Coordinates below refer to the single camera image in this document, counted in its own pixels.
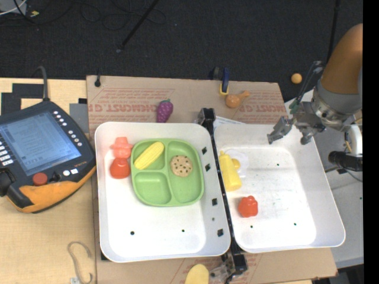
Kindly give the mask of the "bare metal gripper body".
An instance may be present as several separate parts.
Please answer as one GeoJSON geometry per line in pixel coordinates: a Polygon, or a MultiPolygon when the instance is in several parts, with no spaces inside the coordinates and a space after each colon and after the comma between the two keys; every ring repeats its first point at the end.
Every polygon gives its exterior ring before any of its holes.
{"type": "Polygon", "coordinates": [[[291,115],[293,124],[303,135],[315,135],[327,128],[345,132],[356,124],[353,114],[341,114],[318,99],[293,101],[291,115]]]}

